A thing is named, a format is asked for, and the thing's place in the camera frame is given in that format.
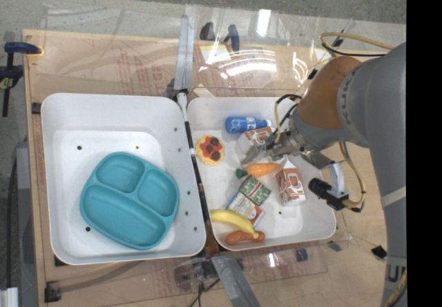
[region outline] blue plate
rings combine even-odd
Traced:
[[[80,198],[91,228],[130,248],[147,250],[169,231],[180,193],[173,178],[144,159],[125,152],[104,157]]]

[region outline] toy pizza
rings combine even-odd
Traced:
[[[195,153],[206,165],[218,165],[224,159],[224,145],[213,135],[205,135],[196,143]]]

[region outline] clamp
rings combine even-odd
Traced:
[[[8,116],[10,89],[16,86],[23,76],[23,66],[14,66],[14,53],[27,55],[40,55],[41,48],[26,42],[7,42],[5,52],[8,53],[6,67],[0,66],[0,89],[5,90],[3,94],[3,117]]]

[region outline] yellow banana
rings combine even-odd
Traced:
[[[210,217],[214,222],[222,222],[235,226],[242,232],[250,233],[254,239],[258,238],[259,234],[253,229],[251,221],[245,216],[227,209],[211,210]]]

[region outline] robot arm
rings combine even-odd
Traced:
[[[397,290],[401,296],[395,306],[407,305],[406,288],[396,289],[401,277],[406,285],[407,266],[405,54],[403,43],[363,63],[352,57],[330,61],[295,108],[289,130],[265,149],[271,157],[303,155],[322,168],[316,155],[338,141],[369,148],[387,226],[383,306]]]

